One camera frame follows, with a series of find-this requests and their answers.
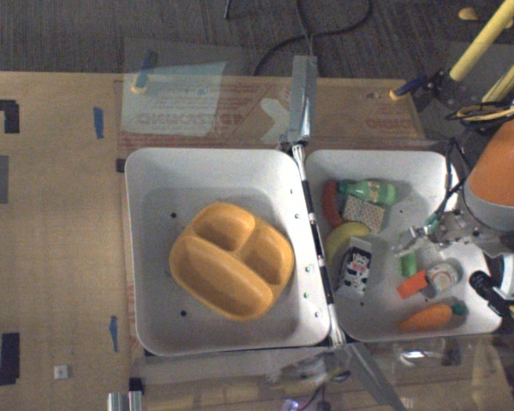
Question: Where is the orange carrot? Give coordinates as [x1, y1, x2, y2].
[397, 301, 469, 333]

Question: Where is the red sausage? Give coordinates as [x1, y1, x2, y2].
[321, 180, 344, 229]

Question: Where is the orange divided plate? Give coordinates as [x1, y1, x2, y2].
[168, 201, 296, 323]

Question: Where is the cow print milk carton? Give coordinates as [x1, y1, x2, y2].
[335, 235, 374, 296]

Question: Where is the green plastic bottle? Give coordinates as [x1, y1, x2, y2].
[337, 178, 400, 207]

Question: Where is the white plastic tray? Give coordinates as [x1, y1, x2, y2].
[304, 149, 505, 344]
[123, 146, 332, 357]

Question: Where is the patterned beige packet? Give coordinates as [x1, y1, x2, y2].
[341, 194, 387, 235]

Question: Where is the orange cube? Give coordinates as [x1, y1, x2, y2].
[396, 269, 430, 301]

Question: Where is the yellow banana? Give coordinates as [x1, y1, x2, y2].
[323, 221, 372, 265]

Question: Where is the green cylinder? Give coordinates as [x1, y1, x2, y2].
[399, 248, 419, 279]

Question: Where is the black cylinder on white bracket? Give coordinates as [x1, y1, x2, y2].
[468, 253, 514, 321]

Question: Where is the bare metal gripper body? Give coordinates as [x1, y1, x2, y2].
[428, 209, 505, 257]

